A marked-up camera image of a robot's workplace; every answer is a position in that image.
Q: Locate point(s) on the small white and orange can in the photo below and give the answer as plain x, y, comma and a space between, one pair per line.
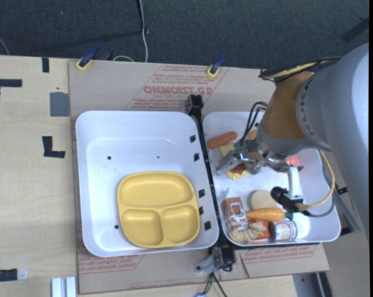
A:
285, 230

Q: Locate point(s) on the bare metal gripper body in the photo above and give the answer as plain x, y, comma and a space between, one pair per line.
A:
268, 160

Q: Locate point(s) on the pink toy food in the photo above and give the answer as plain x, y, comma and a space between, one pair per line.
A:
292, 160

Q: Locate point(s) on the white plastic tray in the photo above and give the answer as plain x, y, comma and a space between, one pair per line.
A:
313, 178
136, 141

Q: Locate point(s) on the yellow and red pizza slice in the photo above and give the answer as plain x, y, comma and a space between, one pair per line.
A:
237, 174

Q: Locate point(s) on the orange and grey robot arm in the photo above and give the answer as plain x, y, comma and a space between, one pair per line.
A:
334, 104

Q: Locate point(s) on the orange carrot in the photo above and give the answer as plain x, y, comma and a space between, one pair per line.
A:
265, 214

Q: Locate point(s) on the thin black rod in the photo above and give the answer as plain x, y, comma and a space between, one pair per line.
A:
204, 153

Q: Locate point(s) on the beige twisted bread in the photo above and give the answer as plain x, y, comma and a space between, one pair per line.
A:
245, 234

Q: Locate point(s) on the orange and white carton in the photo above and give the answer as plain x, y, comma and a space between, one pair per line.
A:
232, 215

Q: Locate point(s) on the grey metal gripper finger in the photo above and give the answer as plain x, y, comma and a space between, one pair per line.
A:
255, 169
225, 164

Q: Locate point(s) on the pale yellow round toy food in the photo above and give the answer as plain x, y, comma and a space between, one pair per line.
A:
226, 149

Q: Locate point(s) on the orange packet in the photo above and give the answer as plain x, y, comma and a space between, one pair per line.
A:
263, 236

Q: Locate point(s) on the black cylinder on white bracket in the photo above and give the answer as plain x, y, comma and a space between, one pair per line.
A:
293, 181

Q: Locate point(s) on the orange sausage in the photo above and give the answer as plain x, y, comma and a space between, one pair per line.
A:
221, 140

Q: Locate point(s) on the tan round biscuit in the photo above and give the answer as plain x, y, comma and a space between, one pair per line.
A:
262, 199

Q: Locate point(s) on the yellow divided plate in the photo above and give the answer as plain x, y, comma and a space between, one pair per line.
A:
156, 193

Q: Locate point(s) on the brown cardboard board red print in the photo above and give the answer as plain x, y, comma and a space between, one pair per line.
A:
118, 85

